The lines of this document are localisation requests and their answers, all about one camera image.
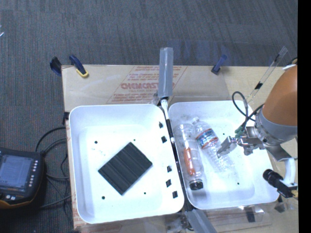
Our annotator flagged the black ribbed rectangular pad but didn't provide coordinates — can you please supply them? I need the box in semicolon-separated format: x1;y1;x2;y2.
97;142;154;196

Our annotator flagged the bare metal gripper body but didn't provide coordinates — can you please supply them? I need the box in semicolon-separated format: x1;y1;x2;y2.
237;126;270;156

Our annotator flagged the clear bottle orange label black cap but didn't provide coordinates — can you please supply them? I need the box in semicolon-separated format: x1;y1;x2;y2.
173;123;207;191

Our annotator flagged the brown cardboard board red print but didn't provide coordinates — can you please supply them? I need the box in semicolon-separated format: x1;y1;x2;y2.
60;64;273;231

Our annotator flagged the black cylinder on white bracket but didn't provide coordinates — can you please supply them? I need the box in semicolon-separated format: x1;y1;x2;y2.
262;155;298;199

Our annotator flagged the white plastic tray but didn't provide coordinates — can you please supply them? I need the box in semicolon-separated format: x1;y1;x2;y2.
168;100;280;211
69;103;185;225

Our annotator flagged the clear bottle blue red label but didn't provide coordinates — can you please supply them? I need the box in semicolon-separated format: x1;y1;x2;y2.
191;116;236;174

